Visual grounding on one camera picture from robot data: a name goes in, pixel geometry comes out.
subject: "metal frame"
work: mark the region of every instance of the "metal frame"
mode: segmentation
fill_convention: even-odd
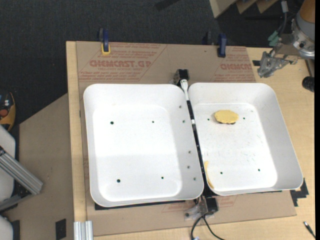
[[[93,223],[91,220],[73,223],[74,240],[94,240]]]
[[[40,193],[43,183],[22,164],[9,155],[2,146],[0,146],[0,168],[13,177],[29,192],[29,195],[26,195],[25,197],[21,197],[19,194],[16,194],[0,202],[0,211],[17,204],[27,196],[35,196]]]

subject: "blue clamp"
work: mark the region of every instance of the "blue clamp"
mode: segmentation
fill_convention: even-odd
[[[227,37],[224,33],[220,33],[218,36],[218,57],[226,57],[226,46],[227,46]]]
[[[101,42],[101,52],[103,55],[108,55],[111,52],[109,44],[109,32],[107,29],[100,28],[99,41]]]

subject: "yellow object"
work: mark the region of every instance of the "yellow object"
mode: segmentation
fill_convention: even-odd
[[[204,162],[204,172],[205,172],[206,181],[208,182],[209,187],[213,190],[214,189],[214,185],[210,181],[209,175],[207,173],[208,164],[209,164],[209,161],[205,161]]]
[[[108,44],[108,51],[104,50],[104,44],[101,43],[101,52],[102,52],[102,55],[109,55],[111,53],[110,43]]]
[[[10,131],[12,127],[14,126],[15,119],[16,119],[16,104],[14,97],[10,94],[13,105],[10,107],[8,114],[0,119],[0,125],[9,125],[9,128],[7,129]]]
[[[219,110],[214,113],[214,117],[223,124],[234,124],[239,119],[239,115],[231,110]]]

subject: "black wire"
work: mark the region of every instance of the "black wire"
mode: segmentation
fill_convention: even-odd
[[[286,28],[286,24],[287,24],[287,12],[285,11],[283,13],[283,23],[277,29],[278,36],[281,36],[283,34],[283,32],[285,31],[285,28]]]
[[[208,229],[210,230],[210,232],[211,232],[211,234],[212,234],[212,235],[214,235],[216,238],[218,238],[218,239],[220,239],[220,240],[224,240],[223,238],[221,238],[221,237],[217,236],[217,235],[216,235],[216,234],[211,230],[211,228],[210,228],[210,226],[209,226],[208,222],[206,221],[206,216],[203,216],[203,220],[204,220],[204,222],[205,222],[206,226],[208,227]]]
[[[191,228],[191,234],[190,234],[191,240],[194,240],[194,239],[195,239],[195,237],[194,237],[194,230],[195,230],[196,225],[199,223],[199,221],[200,221],[201,219],[204,220],[206,226],[208,227],[208,229],[209,229],[209,231],[210,231],[210,233],[211,233],[212,235],[214,235],[216,238],[218,238],[218,239],[220,239],[220,240],[224,240],[223,238],[217,236],[217,235],[211,230],[211,228],[210,228],[210,226],[209,226],[209,224],[208,224],[208,222],[207,222],[207,220],[206,220],[206,215],[203,215],[203,216],[199,217],[199,218],[193,223],[193,226],[192,226],[192,228]]]
[[[193,226],[192,226],[192,228],[191,228],[191,234],[190,234],[191,240],[194,240],[194,239],[195,239],[195,237],[194,237],[194,230],[195,230],[196,225],[198,224],[198,222],[199,222],[201,219],[202,219],[202,216],[199,217],[199,218],[193,223]]]

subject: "wooden table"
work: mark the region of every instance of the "wooden table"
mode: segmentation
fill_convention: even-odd
[[[260,60],[268,48],[247,48],[250,60]],[[68,98],[70,116],[70,140],[72,161],[72,185],[74,220],[87,220],[84,168],[82,154],[80,100],[77,72],[77,44],[66,42]],[[297,216],[216,224],[212,230],[221,238],[234,239],[313,239],[303,222],[316,229],[315,215],[315,94],[302,87],[302,80],[309,75],[306,62],[299,60],[288,65],[269,78],[260,78],[257,67],[252,64],[255,79],[273,88],[287,125],[289,135],[298,157],[309,195],[298,200]],[[190,228],[175,228],[146,232],[116,234],[95,237],[97,240],[149,240],[149,239],[190,239]],[[206,226],[197,226],[195,236],[201,240],[214,239]]]

